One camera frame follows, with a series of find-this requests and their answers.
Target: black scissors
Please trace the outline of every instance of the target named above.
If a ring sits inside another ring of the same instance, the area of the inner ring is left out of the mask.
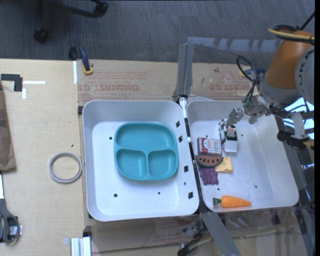
[[[2,174],[0,171],[0,240],[11,244],[18,240],[20,236],[20,225],[17,217],[12,215],[6,205],[4,196],[4,184],[2,180]]]

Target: paper bag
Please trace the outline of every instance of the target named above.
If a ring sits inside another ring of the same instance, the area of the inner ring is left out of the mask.
[[[4,88],[0,81],[0,170],[14,167],[16,167],[16,159],[7,119]]]

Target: white ring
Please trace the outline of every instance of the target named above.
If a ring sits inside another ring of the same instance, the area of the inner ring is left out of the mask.
[[[54,161],[59,158],[59,157],[71,157],[73,158],[74,160],[76,160],[76,162],[78,163],[79,165],[79,171],[78,173],[72,177],[72,178],[69,178],[69,179],[62,179],[62,178],[58,178],[56,175],[54,175],[53,171],[52,171],[52,165],[54,163]],[[59,183],[71,183],[71,182],[74,182],[76,179],[78,179],[81,175],[81,172],[82,172],[82,164],[81,164],[81,160],[80,160],[80,157],[78,157],[76,154],[72,153],[72,152],[60,152],[58,154],[55,154],[50,162],[49,162],[49,174],[51,176],[51,178],[56,181],[56,182],[59,182]]]

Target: gray carpet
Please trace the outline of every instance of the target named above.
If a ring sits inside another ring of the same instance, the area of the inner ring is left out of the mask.
[[[0,0],[0,58],[68,60],[75,46],[90,59],[177,62],[179,44],[189,42],[194,62],[235,63],[240,54],[267,68],[280,43],[267,29],[301,26],[315,11],[315,0],[107,2],[94,17],[91,1],[44,0],[49,38],[40,43],[36,0]],[[315,32],[314,18],[305,30]]]

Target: teal plate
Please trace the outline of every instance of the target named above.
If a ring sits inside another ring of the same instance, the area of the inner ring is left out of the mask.
[[[178,168],[175,135],[160,123],[124,123],[115,132],[114,159],[120,174],[128,179],[168,179]]]

